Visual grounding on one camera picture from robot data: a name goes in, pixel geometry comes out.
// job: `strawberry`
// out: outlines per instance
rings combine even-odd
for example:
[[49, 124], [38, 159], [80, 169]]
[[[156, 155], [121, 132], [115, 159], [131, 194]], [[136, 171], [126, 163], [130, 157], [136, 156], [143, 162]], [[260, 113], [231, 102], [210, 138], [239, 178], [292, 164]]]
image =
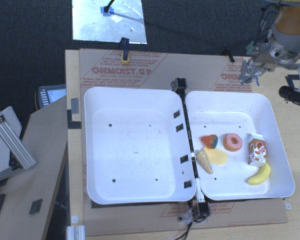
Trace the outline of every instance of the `strawberry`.
[[205, 144], [208, 149], [214, 149], [218, 143], [218, 137], [215, 134], [211, 134], [208, 136], [202, 136], [201, 141]]

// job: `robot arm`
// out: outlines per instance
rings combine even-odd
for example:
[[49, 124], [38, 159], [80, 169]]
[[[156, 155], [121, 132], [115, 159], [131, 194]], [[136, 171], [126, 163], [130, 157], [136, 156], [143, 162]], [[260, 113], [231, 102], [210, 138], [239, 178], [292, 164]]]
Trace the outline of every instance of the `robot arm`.
[[[268, 3], [277, 4], [280, 10], [274, 24], [268, 30], [267, 40], [257, 43], [253, 47], [251, 59], [243, 62], [239, 81], [242, 84], [253, 82], [258, 76], [265, 72], [272, 72], [276, 67], [283, 67], [288, 70], [298, 70], [300, 64], [300, 0], [265, 0]], [[298, 92], [290, 86], [289, 89], [281, 90], [280, 95], [291, 100], [294, 95], [289, 92]], [[300, 105], [299, 98], [291, 100]]]

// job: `white tray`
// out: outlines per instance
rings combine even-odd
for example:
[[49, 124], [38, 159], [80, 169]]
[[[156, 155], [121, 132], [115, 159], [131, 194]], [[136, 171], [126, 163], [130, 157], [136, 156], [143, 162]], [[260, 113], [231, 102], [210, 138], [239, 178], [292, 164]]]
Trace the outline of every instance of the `white tray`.
[[[87, 191], [94, 202], [181, 202], [194, 196], [189, 141], [176, 93], [94, 87], [84, 95], [84, 112]], [[183, 156], [188, 161], [181, 163]]]
[[[295, 183], [272, 107], [256, 93], [192, 91], [186, 96], [195, 152], [201, 136], [237, 133], [243, 140], [228, 161], [198, 164], [200, 187], [212, 200], [289, 197]], [[84, 95], [87, 191], [99, 204], [183, 202], [196, 191], [190, 146], [180, 97], [170, 90], [94, 87]], [[258, 168], [248, 165], [249, 134], [263, 135], [270, 177], [260, 185], [246, 180]]]
[[[293, 194], [295, 183], [269, 100], [258, 93], [192, 91], [186, 96], [189, 123], [195, 152], [203, 145], [200, 137], [215, 134], [217, 148], [228, 154], [223, 165], [211, 164], [213, 174], [198, 165], [203, 193], [213, 200], [286, 198]], [[223, 138], [236, 133], [242, 138], [241, 149], [227, 151]], [[248, 142], [251, 133], [263, 135], [269, 178], [260, 185], [246, 180], [258, 167], [248, 165]]]

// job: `metal plate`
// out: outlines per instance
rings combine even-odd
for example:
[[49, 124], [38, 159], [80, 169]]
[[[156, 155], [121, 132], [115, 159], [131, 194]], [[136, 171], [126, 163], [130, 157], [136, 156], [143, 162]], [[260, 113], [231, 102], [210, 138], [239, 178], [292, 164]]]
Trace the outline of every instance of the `metal plate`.
[[111, 0], [72, 0], [73, 39], [119, 43], [128, 38], [133, 44], [147, 44], [141, 0], [115, 0], [111, 13], [102, 8]]

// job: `chocolate milk carton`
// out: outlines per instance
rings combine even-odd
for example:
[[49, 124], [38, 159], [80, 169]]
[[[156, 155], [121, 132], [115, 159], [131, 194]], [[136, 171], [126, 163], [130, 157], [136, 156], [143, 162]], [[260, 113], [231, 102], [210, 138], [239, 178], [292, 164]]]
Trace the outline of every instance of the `chocolate milk carton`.
[[261, 167], [266, 163], [266, 142], [260, 134], [252, 133], [248, 145], [249, 158], [248, 164]]

